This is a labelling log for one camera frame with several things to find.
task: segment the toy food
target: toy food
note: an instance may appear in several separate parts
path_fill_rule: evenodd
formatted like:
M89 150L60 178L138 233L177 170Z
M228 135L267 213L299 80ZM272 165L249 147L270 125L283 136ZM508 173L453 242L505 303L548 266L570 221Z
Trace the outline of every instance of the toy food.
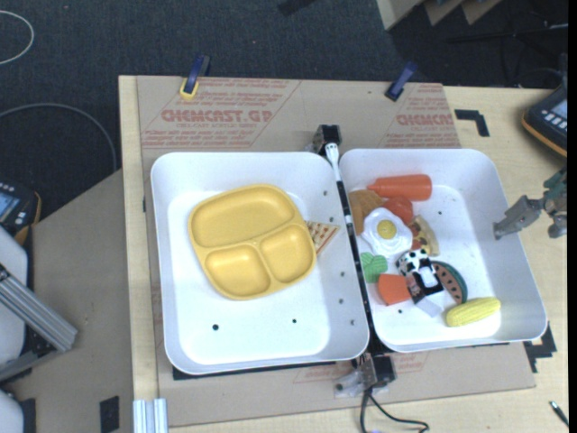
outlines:
M410 249L413 243L411 230L398 216L383 207L375 208L364 219L361 237L375 254L393 260Z
M451 297L457 304L467 301L467 284L462 275L448 263L434 261L431 262L435 269L436 275L444 285L445 289L451 294Z
M290 196L256 184L195 206L188 233L213 286L230 299L253 299L304 279L316 264L313 239Z
M389 268L387 259L382 255L373 255L369 252L361 253L362 274L368 283L379 280L379 276Z
M433 183L428 175L401 175L377 178L367 189L375 191L382 198L405 196L410 200L427 200L433 192Z
M403 220L405 225L408 225L413 219L413 203L405 196L388 198L382 206Z
M413 233L413 250L425 249L429 256L439 254L439 243L436 240L435 232L422 216L415 216L408 227Z
M472 322L488 318L501 308L501 302L495 297L472 299L449 309L445 317L447 326L466 326Z
M316 255L319 255L325 249L339 230L337 225L328 225L318 221L307 221L307 228L313 239Z
M358 189L349 193L349 205L353 215L354 233L361 235L365 217L382 205L382 198L375 191Z
M443 309L426 298L427 295L443 291L443 284L436 276L425 250L404 253L395 264L398 272L406 278L413 303L432 318L441 314Z
M399 274L383 273L379 276L379 295L387 305L394 305L411 299L405 277Z

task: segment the yellow divided plate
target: yellow divided plate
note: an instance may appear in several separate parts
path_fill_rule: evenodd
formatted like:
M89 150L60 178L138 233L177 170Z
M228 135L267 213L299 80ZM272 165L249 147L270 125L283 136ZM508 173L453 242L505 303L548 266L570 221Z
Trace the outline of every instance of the yellow divided plate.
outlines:
M202 268L223 295L254 299L305 278L316 263L307 224L290 196L268 184L203 200L188 233Z

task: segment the black cable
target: black cable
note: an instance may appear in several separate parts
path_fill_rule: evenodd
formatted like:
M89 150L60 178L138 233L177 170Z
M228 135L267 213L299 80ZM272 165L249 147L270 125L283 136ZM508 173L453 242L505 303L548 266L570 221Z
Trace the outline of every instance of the black cable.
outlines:
M367 410L367 404L369 403L369 390L365 390L362 393L362 401L361 401L361 416L359 418L361 422L361 432L367 433L367 429L364 427L364 414Z
M526 72L523 72L521 74L518 74L515 78L513 78L508 84L507 87L516 87L517 84L519 84L520 80L535 74L550 74L552 76L557 77L557 79L562 82L563 81L563 75L561 74L561 72L559 72L558 70L555 70L553 68L537 68L537 69L531 69L528 70Z
M371 400L373 402L373 404L375 406L377 406L377 409L379 409L383 414L385 414L389 419L399 422L399 423L408 423L411 425L420 425L422 428L418 431L418 433L425 433L426 431L429 430L429 426L426 422L421 421L421 420L407 420L407 419L399 419L397 417L394 417L392 415L390 415L387 411L385 411L383 409L383 407L377 402L377 400L374 399L374 397L372 396L372 388L369 388L368 390L365 390L364 393L362 394L362 402L361 402L361 416L360 416L360 422L361 422L361 431L362 433L367 433L367 430L364 426L364 417L366 414L366 410L367 410L367 404L369 403L369 400Z

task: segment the white object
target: white object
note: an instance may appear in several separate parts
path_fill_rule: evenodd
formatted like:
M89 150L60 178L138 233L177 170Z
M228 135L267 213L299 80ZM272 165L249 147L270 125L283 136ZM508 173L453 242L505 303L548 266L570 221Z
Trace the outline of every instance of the white object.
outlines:
M23 285L28 278L26 251L0 226L0 263ZM20 356L26 325L0 303L0 366Z
M341 229L302 281L271 295L232 300L209 282L188 237L200 201L250 184L287 192L302 217ZM164 343L184 373L350 360L369 329L329 163L310 152L172 152L154 162Z
M366 189L379 177L425 173L433 181L429 200L414 202L435 231L438 260L459 271L469 299L497 297L499 313L462 327L448 327L444 313L430 318L411 301L384 306L376 284L367 284L379 339L399 352L497 344L539 338L546 329L543 301L518 235L495 240L492 224L508 208L494 164L467 149L358 149L340 162L347 191ZM359 250L370 247L357 237ZM388 272L395 273L395 265ZM454 306L449 294L427 297L443 309Z
M0 431L23 433L24 415L20 404L0 390Z
M168 433L168 407L164 398L154 401L136 400L133 402L134 433Z
M12 13L12 12L9 12L6 10L0 10L0 16L2 16L2 15L11 16L15 19L22 21L24 24L26 24L26 26L28 27L28 30L30 31L30 40L28 41L28 44L26 45L26 47L22 51L20 51L18 54L16 54L12 58L8 58L7 60L0 60L0 66L8 64L9 62L12 62L12 61L16 61L19 58L21 58L22 56L24 56L24 54L26 54L26 52L32 47L32 44L34 43L34 29L33 29L32 25L28 22L27 19L23 18L19 14Z
M413 233L403 221L384 207L375 208L364 219L361 237L369 243L373 253L384 256L389 263L411 248Z

